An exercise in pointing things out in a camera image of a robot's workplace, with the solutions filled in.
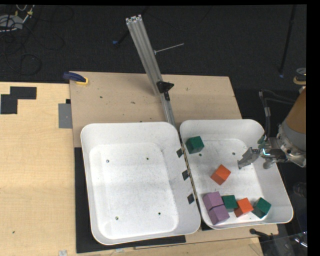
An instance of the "black clamp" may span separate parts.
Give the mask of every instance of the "black clamp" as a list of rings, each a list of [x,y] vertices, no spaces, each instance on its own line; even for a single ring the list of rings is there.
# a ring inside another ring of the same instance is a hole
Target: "black clamp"
[[[169,97],[169,90],[174,87],[173,83],[170,82],[164,82],[164,81],[158,81],[156,83],[156,86],[158,87],[159,92],[162,94],[164,94],[164,98],[167,101],[170,101],[170,97]]]

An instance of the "green cube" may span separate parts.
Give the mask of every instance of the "green cube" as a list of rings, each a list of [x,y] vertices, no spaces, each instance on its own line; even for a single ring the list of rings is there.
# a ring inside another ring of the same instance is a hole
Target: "green cube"
[[[253,211],[256,216],[258,216],[260,219],[262,219],[264,216],[267,215],[271,208],[271,203],[264,200],[262,197],[260,197],[254,204],[253,204]]]
[[[228,212],[232,212],[235,208],[238,208],[236,197],[232,195],[223,195],[222,201]]]
[[[205,147],[200,136],[189,138],[186,141],[185,145],[188,149],[189,154],[198,153]]]

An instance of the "purple block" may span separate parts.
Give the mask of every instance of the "purple block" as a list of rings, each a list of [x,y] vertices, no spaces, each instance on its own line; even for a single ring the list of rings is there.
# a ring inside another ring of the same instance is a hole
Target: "purple block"
[[[224,201],[218,191],[208,193],[202,199],[207,211],[210,211],[213,207],[224,204]]]
[[[225,205],[219,205],[213,207],[209,212],[210,220],[212,221],[213,225],[216,225],[219,222],[225,221],[230,218],[230,215],[227,211]]]

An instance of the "empty white tray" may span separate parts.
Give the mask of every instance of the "empty white tray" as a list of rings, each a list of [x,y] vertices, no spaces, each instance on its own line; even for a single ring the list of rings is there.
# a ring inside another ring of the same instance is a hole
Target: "empty white tray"
[[[250,119],[237,120],[187,120],[180,126],[186,157],[198,197],[201,216],[213,229],[226,229],[259,224],[287,223],[293,217],[293,208],[288,197],[278,167],[274,164],[264,169],[264,159],[259,157],[254,163],[238,168],[237,160],[249,147],[258,148],[257,141],[264,133],[262,126]],[[186,141],[200,136],[204,148],[199,153],[189,154]],[[230,176],[218,185],[211,175],[223,164],[231,171]],[[248,198],[253,204],[260,197],[271,204],[266,216],[258,218],[252,212],[236,217],[234,212],[225,222],[213,225],[203,196],[219,191],[221,196],[234,195],[236,200]]]
[[[94,123],[81,132],[91,231],[104,245],[191,234],[201,217],[178,132],[167,122]]]

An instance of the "block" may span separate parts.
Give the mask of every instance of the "block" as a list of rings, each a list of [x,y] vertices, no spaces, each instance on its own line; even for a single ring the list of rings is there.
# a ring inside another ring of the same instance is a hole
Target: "block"
[[[221,206],[224,204],[218,191],[208,193],[202,199],[207,211],[210,211],[213,207]]]
[[[236,197],[231,195],[223,195],[222,201],[228,212],[233,212],[236,208],[238,208]]]
[[[213,225],[216,225],[230,218],[230,215],[224,204],[213,207],[208,212],[208,214]]]
[[[223,164],[220,164],[218,169],[211,175],[211,179],[213,179],[216,183],[221,185],[224,183],[229,177],[231,171],[227,169]]]
[[[253,204],[253,211],[252,213],[262,219],[264,216],[267,215],[271,208],[271,203],[260,197],[254,204]]]
[[[234,210],[234,214],[237,218],[254,210],[247,197],[236,201],[236,203],[238,207]]]
[[[188,149],[189,154],[198,153],[205,147],[200,136],[189,138],[186,141],[185,145]]]

